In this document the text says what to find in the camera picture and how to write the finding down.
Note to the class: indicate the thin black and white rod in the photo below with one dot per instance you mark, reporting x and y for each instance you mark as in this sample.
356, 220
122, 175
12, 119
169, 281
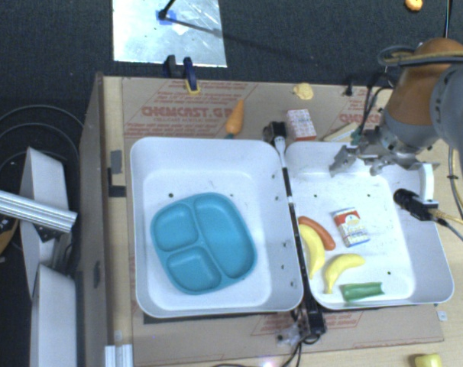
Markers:
289, 189

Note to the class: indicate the orange carrot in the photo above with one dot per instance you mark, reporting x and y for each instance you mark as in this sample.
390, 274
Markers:
236, 119

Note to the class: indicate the black cylinder on white bracket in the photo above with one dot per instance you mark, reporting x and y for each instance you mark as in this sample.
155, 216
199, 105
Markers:
411, 203

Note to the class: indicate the blue divided plate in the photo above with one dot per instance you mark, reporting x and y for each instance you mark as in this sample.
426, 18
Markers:
212, 224

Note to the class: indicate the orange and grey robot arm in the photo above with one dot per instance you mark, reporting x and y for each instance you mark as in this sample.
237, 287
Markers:
418, 90

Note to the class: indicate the orange sausage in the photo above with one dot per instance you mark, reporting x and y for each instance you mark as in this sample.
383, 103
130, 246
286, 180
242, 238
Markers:
321, 231

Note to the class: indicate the green pepper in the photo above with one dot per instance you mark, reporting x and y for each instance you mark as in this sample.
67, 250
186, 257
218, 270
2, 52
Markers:
361, 291

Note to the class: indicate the white plastic tray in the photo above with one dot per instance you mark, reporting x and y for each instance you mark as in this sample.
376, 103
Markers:
216, 159
407, 266

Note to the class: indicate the red and white carton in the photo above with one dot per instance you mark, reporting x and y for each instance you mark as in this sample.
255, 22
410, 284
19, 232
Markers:
351, 226
301, 124

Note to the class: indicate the yellow banana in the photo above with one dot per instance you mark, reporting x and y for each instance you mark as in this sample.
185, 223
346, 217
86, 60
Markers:
315, 249
338, 268

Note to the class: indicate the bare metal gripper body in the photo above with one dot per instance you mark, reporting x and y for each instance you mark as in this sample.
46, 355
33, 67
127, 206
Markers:
384, 149

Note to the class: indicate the brown cardboard board red print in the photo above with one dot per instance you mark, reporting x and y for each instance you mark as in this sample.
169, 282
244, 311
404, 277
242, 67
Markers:
201, 105

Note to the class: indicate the yellow rounded toy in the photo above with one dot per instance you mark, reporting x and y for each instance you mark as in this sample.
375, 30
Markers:
428, 360

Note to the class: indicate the yellow crinkled chip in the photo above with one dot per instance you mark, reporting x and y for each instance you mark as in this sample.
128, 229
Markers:
303, 91

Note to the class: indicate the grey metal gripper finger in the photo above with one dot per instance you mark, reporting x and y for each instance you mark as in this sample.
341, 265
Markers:
341, 163
377, 167

